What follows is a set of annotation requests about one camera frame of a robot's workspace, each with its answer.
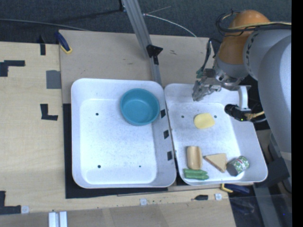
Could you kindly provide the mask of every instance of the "teal bowl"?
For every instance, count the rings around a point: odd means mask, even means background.
[[[151,92],[134,88],[123,94],[120,100],[123,117],[132,125],[147,125],[155,121],[160,112],[158,99]]]

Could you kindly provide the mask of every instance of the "white tray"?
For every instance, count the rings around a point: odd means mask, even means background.
[[[161,113],[130,125],[119,108],[132,88],[153,93]],[[167,187],[176,178],[163,88],[153,81],[79,79],[71,87],[72,175],[84,188]]]
[[[220,92],[214,92],[203,100],[194,102],[191,95],[193,87],[192,84],[169,84],[164,89],[181,178],[189,185],[252,183],[265,180],[267,165],[253,123],[237,121],[224,112],[227,104],[239,105],[238,92],[222,88]],[[207,129],[197,129],[194,117],[200,113],[210,113],[214,117],[215,125]],[[234,177],[227,171],[221,173],[203,159],[202,170],[208,172],[209,179],[186,179],[183,168],[187,168],[187,146],[199,146],[204,156],[226,153],[228,161],[243,155],[249,160],[250,168]]]

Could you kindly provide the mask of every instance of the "can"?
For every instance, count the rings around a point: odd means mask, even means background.
[[[237,176],[244,172],[250,166],[248,160],[244,156],[239,156],[237,159],[227,164],[226,170],[232,176]]]

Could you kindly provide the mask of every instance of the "table surface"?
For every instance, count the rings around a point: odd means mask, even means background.
[[[71,83],[91,76],[151,80],[151,74],[133,34],[61,33],[71,43],[73,52],[70,55],[54,44],[46,44],[46,55],[41,55],[39,44],[0,42],[0,61],[26,62],[25,67],[9,67],[8,77],[0,77],[0,190],[6,191],[5,205],[29,206],[31,213],[139,206],[140,198],[146,198],[149,205],[180,203],[182,206],[186,202],[192,204],[195,202],[192,199],[202,194],[208,195],[209,200],[199,204],[216,206],[217,212],[215,216],[212,208],[204,208],[203,215],[213,214],[214,223],[221,221],[217,215],[228,215],[225,226],[235,226],[229,202],[214,200],[215,193],[220,193],[223,200],[228,199],[228,194],[217,185],[172,185],[168,192],[161,193],[65,198],[62,104],[70,103]],[[80,41],[82,45],[88,41],[81,38],[90,38],[96,50],[81,49]],[[160,35],[151,35],[151,39],[154,45],[164,48],[159,55],[163,86],[173,82],[194,83],[195,72],[204,62],[208,39]],[[48,70],[61,71],[62,90],[46,88]],[[58,120],[41,120],[40,104],[48,104],[49,114],[58,115]],[[174,208],[177,211],[172,205],[170,214],[178,215],[173,212]]]

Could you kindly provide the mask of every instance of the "wooden table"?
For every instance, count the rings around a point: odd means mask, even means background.
[[[131,72],[134,69],[137,72],[135,79],[150,80],[151,75],[149,65],[138,52],[140,48],[135,35],[61,33],[71,43],[71,55],[64,54],[54,44],[46,44],[46,55],[41,55],[39,44],[0,42],[0,62],[26,62],[25,67],[9,67],[8,76],[0,77],[0,191],[6,191],[5,206],[28,206],[31,213],[0,216],[0,226],[1,223],[6,226],[13,219],[14,226],[18,223],[30,226],[31,221],[37,222],[38,219],[44,223],[45,213],[51,211],[68,211],[69,221],[74,221],[72,226],[78,226],[89,216],[90,222],[84,222],[86,226],[90,226],[89,223],[95,226],[93,223],[101,221],[100,218],[107,223],[100,226],[122,226],[120,218],[123,215],[133,215],[129,223],[133,221],[134,224],[137,223],[135,216],[150,216],[151,213],[154,213],[153,218],[149,217],[151,225],[140,222],[140,226],[155,226],[152,223],[159,218],[161,226],[184,226],[185,223],[196,226],[201,221],[213,226],[235,226],[228,194],[218,186],[174,184],[167,192],[160,193],[65,198],[62,104],[70,103],[71,83],[81,77],[126,79],[134,75]],[[79,44],[83,36],[95,38],[93,42],[99,44],[96,51],[83,50],[83,40]],[[163,86],[171,82],[194,83],[195,71],[204,62],[208,39],[159,35],[152,35],[151,38],[153,44],[164,48],[159,55]],[[117,51],[110,51],[115,44],[122,45],[116,48],[119,56],[115,56]],[[102,60],[95,63],[100,56]],[[121,66],[124,70],[117,72],[116,69]],[[61,71],[62,90],[46,88],[46,71],[50,70]],[[42,120],[40,104],[48,104],[49,115],[58,115],[58,120]],[[220,193],[223,199],[215,200],[215,193]],[[208,195],[208,200],[194,201],[200,194]],[[147,200],[147,206],[140,206],[141,198]]]

